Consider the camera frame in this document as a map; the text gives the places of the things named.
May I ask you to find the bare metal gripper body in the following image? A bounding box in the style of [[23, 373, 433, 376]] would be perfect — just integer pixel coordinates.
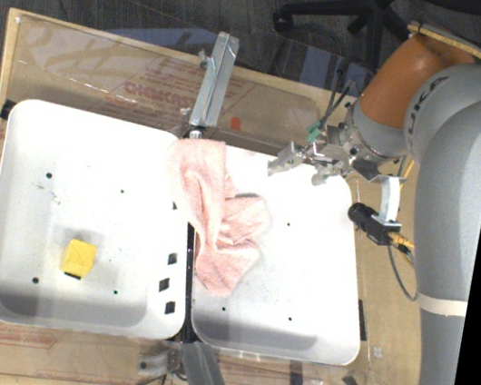
[[302, 120, 392, 186]]

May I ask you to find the white plastic tray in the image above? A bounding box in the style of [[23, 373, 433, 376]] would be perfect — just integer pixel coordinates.
[[0, 94, 219, 354], [168, 138, 391, 373]]

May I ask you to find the pink cloth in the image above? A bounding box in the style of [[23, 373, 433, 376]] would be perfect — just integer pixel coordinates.
[[144, 132, 285, 304]]

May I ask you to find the black office chair base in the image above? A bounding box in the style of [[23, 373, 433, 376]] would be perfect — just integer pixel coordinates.
[[266, 0, 424, 79]]

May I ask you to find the brown cardboard board red print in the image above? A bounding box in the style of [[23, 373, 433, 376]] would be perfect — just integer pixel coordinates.
[[0, 15, 420, 385]]

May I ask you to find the yellow cube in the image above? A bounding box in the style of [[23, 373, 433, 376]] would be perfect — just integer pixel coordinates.
[[58, 236, 99, 282]]

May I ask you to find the black cylinder on white bracket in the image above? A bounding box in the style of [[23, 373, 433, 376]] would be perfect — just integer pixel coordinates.
[[342, 168, 412, 250]]

